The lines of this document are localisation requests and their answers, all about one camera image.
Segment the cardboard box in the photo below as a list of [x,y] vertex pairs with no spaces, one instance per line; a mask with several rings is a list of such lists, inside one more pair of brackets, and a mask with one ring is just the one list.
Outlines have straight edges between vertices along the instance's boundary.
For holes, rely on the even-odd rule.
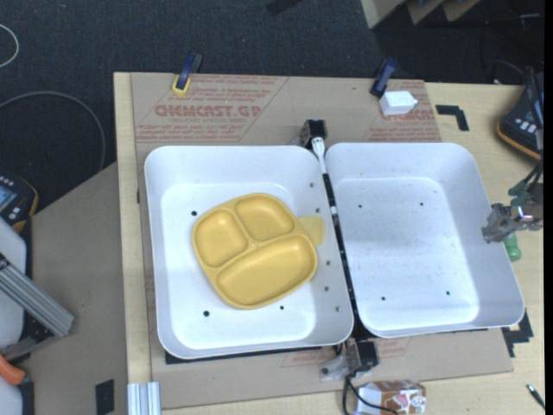
[[[440,142],[424,83],[390,80],[389,90],[409,90],[418,103],[405,116],[386,117],[369,93],[373,83],[369,79],[197,75],[196,87],[186,99],[171,92],[174,79],[169,73],[130,76],[149,353],[152,379],[162,389],[163,409],[341,391],[342,381],[321,380],[322,365],[335,358],[332,348],[208,361],[168,360],[157,334],[144,161],[152,150],[167,144],[289,144],[308,118],[326,120],[328,147],[352,141]],[[438,380],[512,370],[499,328],[377,338],[375,343],[381,362],[364,382]],[[213,391],[204,392],[207,386]]]
[[[411,380],[375,381],[361,387],[359,393],[368,403],[390,409],[398,415],[424,413],[426,408],[426,389]],[[370,407],[361,400],[357,411],[374,415],[393,413]]]

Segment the blue clamp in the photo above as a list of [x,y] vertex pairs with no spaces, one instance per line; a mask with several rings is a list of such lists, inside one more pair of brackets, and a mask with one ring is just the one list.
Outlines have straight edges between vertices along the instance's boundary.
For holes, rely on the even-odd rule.
[[377,79],[372,84],[372,95],[375,95],[378,98],[381,98],[384,95],[388,80],[396,69],[397,61],[394,59],[385,59],[383,61],[382,65],[380,65],[380,69],[378,70]]
[[184,62],[182,71],[173,82],[173,92],[179,97],[183,96],[190,87],[189,76],[191,73],[197,73],[201,66],[203,55],[196,54],[194,51],[188,53],[188,57]]

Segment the black wire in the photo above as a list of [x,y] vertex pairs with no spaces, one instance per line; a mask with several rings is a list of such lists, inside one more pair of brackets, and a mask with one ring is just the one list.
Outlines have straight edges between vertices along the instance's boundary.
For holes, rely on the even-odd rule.
[[344,390],[342,391],[342,409],[344,410],[345,415],[349,415],[349,412],[347,411],[347,392],[349,391],[349,389],[352,389],[353,393],[355,393],[355,396],[364,405],[368,405],[369,407],[372,407],[373,409],[379,409],[380,411],[393,413],[394,415],[399,415],[393,409],[389,409],[388,407],[382,407],[381,405],[374,405],[374,404],[369,403],[368,401],[366,401],[363,397],[361,397],[361,395],[359,394],[359,392],[357,391],[357,389],[355,388],[355,386],[353,385],[353,383],[351,381],[351,378],[350,378],[351,376],[352,375],[348,375],[344,379]]
[[523,182],[525,182],[526,184],[528,184],[528,182],[531,180],[531,178],[534,176],[534,174],[536,174],[537,170],[539,169],[539,164],[537,164],[536,166],[534,166],[534,169],[530,171],[530,174],[528,174],[524,179],[523,179]]
[[344,343],[342,343],[338,346],[332,346],[332,349],[334,349],[334,352],[336,353],[336,356],[338,356],[342,353],[343,347],[344,347]]
[[[536,75],[534,74],[534,69],[532,67],[526,68],[526,96],[528,97],[528,102],[530,104],[530,108],[532,109],[532,113],[534,114],[534,117],[537,121],[537,128],[543,129],[543,100],[542,100],[542,94],[540,91],[540,88],[538,87],[537,81],[536,81]],[[534,103],[534,100],[532,100],[532,94],[534,94],[535,98],[537,99],[537,103],[539,105],[539,111],[536,108],[536,104]]]
[[493,67],[495,65],[503,65],[505,67],[510,68],[512,71],[514,71],[519,76],[521,76],[521,77],[524,76],[524,71],[520,67],[517,67],[517,66],[513,65],[509,61],[496,59],[496,60],[491,60],[491,61],[487,62],[486,69],[484,70],[483,80],[486,80],[487,75],[493,69]]
[[536,173],[534,175],[534,179],[531,181],[530,187],[528,187],[528,190],[530,192],[536,187],[537,183],[539,182],[539,179],[542,177],[542,174],[543,174],[543,149],[539,151],[539,155],[540,155],[540,158],[535,168]]

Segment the small box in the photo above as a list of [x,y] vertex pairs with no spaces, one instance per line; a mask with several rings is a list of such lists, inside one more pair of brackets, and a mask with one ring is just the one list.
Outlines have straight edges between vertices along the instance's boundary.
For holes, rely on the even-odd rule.
[[416,102],[409,91],[386,91],[378,104],[384,115],[404,115],[413,110]]
[[[372,405],[391,409],[399,415],[424,413],[426,408],[426,388],[414,381],[375,381],[359,389],[359,394]],[[358,413],[384,415],[390,412],[370,407],[361,400]]]

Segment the black device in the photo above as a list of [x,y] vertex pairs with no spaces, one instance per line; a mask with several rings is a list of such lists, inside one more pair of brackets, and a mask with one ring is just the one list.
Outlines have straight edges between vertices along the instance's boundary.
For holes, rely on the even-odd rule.
[[392,58],[388,58],[382,62],[377,72],[377,78],[374,80],[374,83],[372,83],[372,86],[371,86],[372,95],[374,95],[375,97],[378,97],[379,99],[384,95],[384,92],[386,91],[386,87],[388,86],[387,85],[388,80],[394,74],[396,69],[397,69],[396,60]]
[[536,160],[543,151],[543,72],[527,69],[524,92],[515,106],[497,123],[505,142]]
[[20,176],[0,168],[0,217],[20,233],[35,213],[38,194]]
[[325,120],[305,120],[300,131],[300,145],[307,150],[312,150],[311,140],[320,137],[323,140],[327,137],[327,123]]

